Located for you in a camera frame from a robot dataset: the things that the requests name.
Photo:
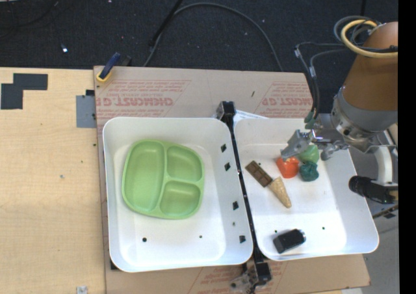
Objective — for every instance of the dark green broccoli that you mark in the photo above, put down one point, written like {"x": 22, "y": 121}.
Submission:
{"x": 308, "y": 171}

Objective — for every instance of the white paper sheet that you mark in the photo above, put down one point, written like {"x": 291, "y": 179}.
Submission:
{"x": 248, "y": 114}

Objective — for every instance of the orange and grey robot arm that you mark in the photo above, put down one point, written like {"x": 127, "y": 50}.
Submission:
{"x": 370, "y": 78}

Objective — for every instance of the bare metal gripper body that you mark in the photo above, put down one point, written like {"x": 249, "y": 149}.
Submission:
{"x": 328, "y": 130}

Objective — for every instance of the green divided plate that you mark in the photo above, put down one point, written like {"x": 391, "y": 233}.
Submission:
{"x": 152, "y": 175}

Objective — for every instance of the brown chocolate bar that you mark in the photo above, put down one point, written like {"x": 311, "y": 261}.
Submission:
{"x": 258, "y": 174}

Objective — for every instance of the brown cardboard board red print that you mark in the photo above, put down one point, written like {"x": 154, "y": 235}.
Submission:
{"x": 195, "y": 91}

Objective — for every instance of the white plastic tray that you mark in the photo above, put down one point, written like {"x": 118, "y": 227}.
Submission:
{"x": 312, "y": 221}
{"x": 182, "y": 240}

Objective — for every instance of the beige ice cream cone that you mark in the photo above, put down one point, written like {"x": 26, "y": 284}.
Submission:
{"x": 281, "y": 192}

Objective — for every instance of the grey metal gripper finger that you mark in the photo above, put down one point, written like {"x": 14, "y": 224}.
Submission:
{"x": 330, "y": 151}
{"x": 297, "y": 144}

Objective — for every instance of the thin black and white rod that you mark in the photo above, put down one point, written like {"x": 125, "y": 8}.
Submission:
{"x": 244, "y": 188}

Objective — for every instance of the black rectangular box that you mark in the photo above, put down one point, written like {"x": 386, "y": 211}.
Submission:
{"x": 288, "y": 240}

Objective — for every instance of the black cylinder on white bracket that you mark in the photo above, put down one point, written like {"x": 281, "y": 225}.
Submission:
{"x": 370, "y": 188}

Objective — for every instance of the light green bell pepper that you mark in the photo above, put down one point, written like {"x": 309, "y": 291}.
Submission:
{"x": 310, "y": 154}

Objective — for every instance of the orange bell pepper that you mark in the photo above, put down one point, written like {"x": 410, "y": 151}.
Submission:
{"x": 288, "y": 168}

